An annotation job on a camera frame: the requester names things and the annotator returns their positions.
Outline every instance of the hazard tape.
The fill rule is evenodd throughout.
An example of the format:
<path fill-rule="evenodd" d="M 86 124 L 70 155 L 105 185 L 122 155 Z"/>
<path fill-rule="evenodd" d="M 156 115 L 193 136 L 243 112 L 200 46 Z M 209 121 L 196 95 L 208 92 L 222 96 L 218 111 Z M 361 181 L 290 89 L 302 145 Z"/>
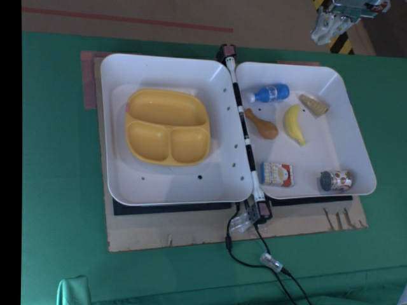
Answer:
<path fill-rule="evenodd" d="M 312 0 L 314 2 L 315 10 L 318 10 L 319 7 L 323 7 L 324 9 L 327 8 L 332 0 Z M 335 36 L 331 42 L 328 44 L 329 50 L 331 53 L 337 54 L 355 54 L 352 45 L 350 44 L 350 40 L 348 34 L 344 32 L 341 35 Z"/>

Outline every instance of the black base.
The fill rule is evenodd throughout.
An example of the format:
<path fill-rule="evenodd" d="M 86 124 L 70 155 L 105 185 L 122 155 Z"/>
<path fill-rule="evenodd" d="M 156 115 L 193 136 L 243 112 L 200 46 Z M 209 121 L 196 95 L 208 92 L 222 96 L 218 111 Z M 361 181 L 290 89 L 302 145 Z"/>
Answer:
<path fill-rule="evenodd" d="M 270 198 L 273 207 L 282 207 L 290 205 L 304 205 L 309 203 L 323 203 L 335 201 L 350 201 L 352 196 L 316 196 L 313 198 L 296 198 L 278 200 Z M 131 207 L 122 205 L 113 199 L 113 213 L 118 215 L 142 215 L 142 214 L 164 214 L 168 212 L 189 212 L 202 210 L 222 210 L 230 209 L 233 203 L 230 202 L 215 202 L 215 203 L 197 203 L 197 204 L 182 204 L 182 205 L 164 205 L 164 206 L 143 206 Z"/>

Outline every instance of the toy banana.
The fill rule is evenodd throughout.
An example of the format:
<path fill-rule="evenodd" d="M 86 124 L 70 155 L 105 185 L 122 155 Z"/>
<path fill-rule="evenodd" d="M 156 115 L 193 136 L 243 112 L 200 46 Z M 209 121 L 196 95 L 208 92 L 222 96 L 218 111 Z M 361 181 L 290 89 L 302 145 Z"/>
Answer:
<path fill-rule="evenodd" d="M 300 105 L 295 104 L 291 106 L 284 114 L 284 124 L 286 133 L 300 143 L 301 146 L 305 145 L 301 128 L 298 125 L 298 113 L 300 112 Z"/>

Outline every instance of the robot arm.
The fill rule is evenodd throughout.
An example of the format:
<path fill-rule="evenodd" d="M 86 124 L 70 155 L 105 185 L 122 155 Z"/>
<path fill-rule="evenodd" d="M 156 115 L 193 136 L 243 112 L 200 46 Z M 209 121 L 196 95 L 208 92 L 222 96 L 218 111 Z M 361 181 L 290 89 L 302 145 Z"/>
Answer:
<path fill-rule="evenodd" d="M 333 37 L 343 34 L 362 17 L 373 18 L 389 8 L 390 0 L 332 0 L 326 9 L 318 9 L 311 38 L 318 45 L 328 44 Z"/>

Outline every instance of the ice cream cone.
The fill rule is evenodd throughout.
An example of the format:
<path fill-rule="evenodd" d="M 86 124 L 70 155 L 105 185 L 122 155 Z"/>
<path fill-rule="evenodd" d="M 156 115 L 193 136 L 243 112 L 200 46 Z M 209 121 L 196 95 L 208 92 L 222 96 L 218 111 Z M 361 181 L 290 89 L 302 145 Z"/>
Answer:
<path fill-rule="evenodd" d="M 302 101 L 302 103 L 307 106 L 316 116 L 325 114 L 329 109 L 328 105 L 302 94 L 300 95 L 300 101 Z"/>

